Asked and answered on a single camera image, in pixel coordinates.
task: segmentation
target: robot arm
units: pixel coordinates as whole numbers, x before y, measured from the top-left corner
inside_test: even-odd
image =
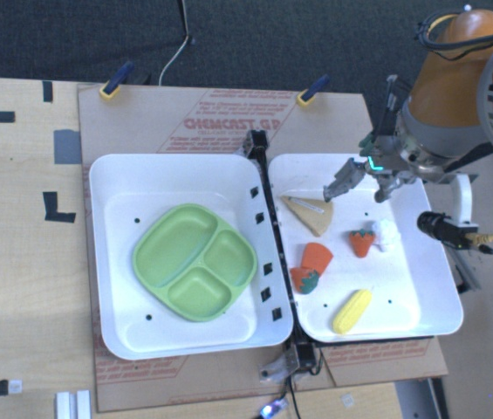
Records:
[[[435,13],[419,24],[417,38],[429,54],[414,86],[388,78],[384,117],[359,144],[366,161],[344,165],[324,187],[327,202],[365,174],[379,184],[377,203],[417,178],[451,184],[462,177],[457,169],[493,153],[493,11]],[[455,203],[460,209],[470,196]],[[460,214],[426,215],[418,225],[446,245],[486,250],[484,236],[478,239],[476,226]]]

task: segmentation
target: toy food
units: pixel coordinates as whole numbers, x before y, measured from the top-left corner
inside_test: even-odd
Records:
[[[397,230],[397,225],[394,221],[388,219],[381,219],[378,222],[374,222],[372,231],[376,235],[375,244],[380,247],[381,251],[392,250],[401,240],[401,234]]]
[[[318,272],[305,267],[293,267],[290,270],[291,280],[295,289],[304,295],[310,293],[316,288],[319,281]]]
[[[318,272],[319,276],[322,276],[332,259],[333,254],[327,247],[316,242],[310,242],[305,246],[300,266],[313,269]]]
[[[371,230],[353,230],[349,233],[349,241],[353,246],[354,254],[365,258],[373,244],[376,235]]]
[[[371,299],[372,293],[369,290],[360,289],[356,291],[333,319],[333,331],[341,334],[349,332],[359,321]]]
[[[281,200],[316,237],[322,236],[332,222],[333,203],[291,196],[282,196]]]

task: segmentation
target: white cable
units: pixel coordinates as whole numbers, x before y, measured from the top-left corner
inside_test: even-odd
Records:
[[[176,54],[168,61],[168,63],[162,69],[161,75],[159,76],[159,86],[162,86],[162,78],[163,78],[165,72],[172,65],[172,63],[175,62],[176,58],[178,58],[178,56],[180,55],[182,50],[184,50],[184,47],[186,46],[186,44],[189,41],[190,36],[189,36],[189,32],[188,32],[188,14],[186,13],[186,1],[185,0],[181,0],[181,1],[182,1],[182,15],[184,18],[184,30],[186,32],[186,37],[184,38],[184,42],[182,42],[182,45],[180,46],[180,48],[178,49]]]
[[[176,52],[176,54],[168,61],[168,63],[165,65],[165,67],[162,69],[161,76],[159,76],[159,86],[162,86],[162,77],[165,74],[165,71],[170,67],[170,65],[175,62],[176,58],[178,58],[178,55],[182,52],[186,44],[188,43],[188,36],[184,38],[184,42]]]

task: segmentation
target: green light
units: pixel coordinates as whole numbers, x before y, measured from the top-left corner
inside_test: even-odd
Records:
[[[370,164],[370,168],[373,171],[383,171],[384,170],[383,166],[374,166],[374,162],[372,161],[371,156],[368,156],[368,163]]]

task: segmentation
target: blue clamp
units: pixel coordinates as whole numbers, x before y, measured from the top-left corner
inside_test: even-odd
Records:
[[[134,62],[128,60],[115,74],[110,78],[106,84],[104,84],[99,94],[103,100],[111,100],[114,95],[120,90],[120,84],[122,84],[130,73],[134,70]]]
[[[329,82],[330,82],[330,77],[327,74],[325,74],[316,82],[314,82],[310,86],[310,88],[304,90],[303,92],[297,95],[297,103],[302,107],[308,106],[314,100],[314,95],[317,92],[321,92],[324,89],[324,87],[329,84]]]

